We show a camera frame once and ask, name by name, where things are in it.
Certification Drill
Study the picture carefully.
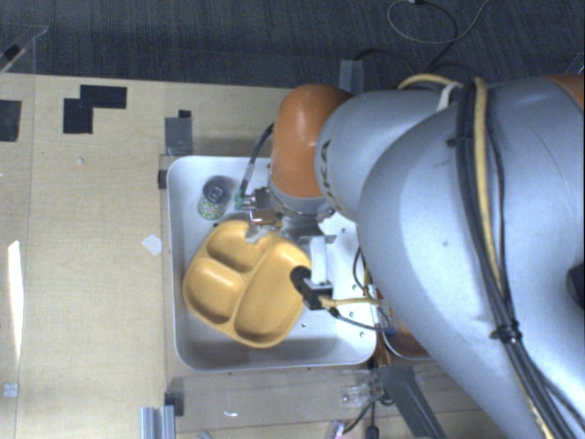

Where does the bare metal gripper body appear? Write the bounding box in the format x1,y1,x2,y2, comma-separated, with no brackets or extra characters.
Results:
247,186,324,242

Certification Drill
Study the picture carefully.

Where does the yellow divided plate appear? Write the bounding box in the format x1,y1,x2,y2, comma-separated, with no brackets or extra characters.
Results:
181,219,314,350

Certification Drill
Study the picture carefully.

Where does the green can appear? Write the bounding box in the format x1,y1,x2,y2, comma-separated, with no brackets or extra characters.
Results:
197,176,230,221

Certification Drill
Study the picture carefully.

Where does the black cylinder on white bracket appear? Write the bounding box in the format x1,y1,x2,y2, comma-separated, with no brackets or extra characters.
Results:
290,234,338,312

